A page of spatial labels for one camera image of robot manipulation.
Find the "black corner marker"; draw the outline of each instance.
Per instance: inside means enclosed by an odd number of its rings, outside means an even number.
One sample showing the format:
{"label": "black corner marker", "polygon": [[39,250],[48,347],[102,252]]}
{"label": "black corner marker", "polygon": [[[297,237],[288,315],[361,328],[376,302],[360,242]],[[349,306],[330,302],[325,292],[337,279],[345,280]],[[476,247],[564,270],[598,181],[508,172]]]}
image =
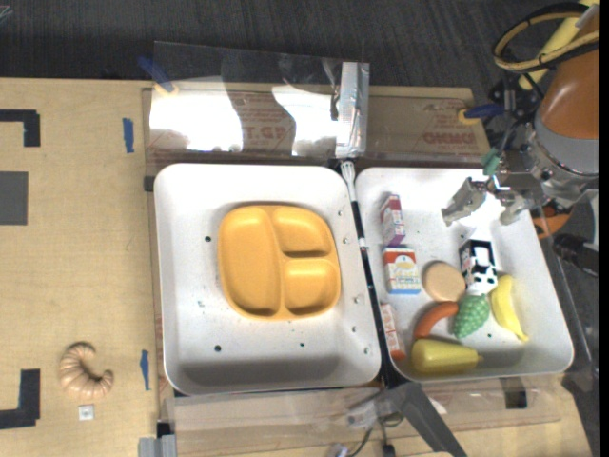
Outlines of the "black corner marker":
{"label": "black corner marker", "polygon": [[40,115],[36,110],[0,109],[0,122],[23,122],[23,147],[40,147]]}
{"label": "black corner marker", "polygon": [[0,430],[35,427],[40,418],[40,369],[21,369],[19,405],[0,410]]}

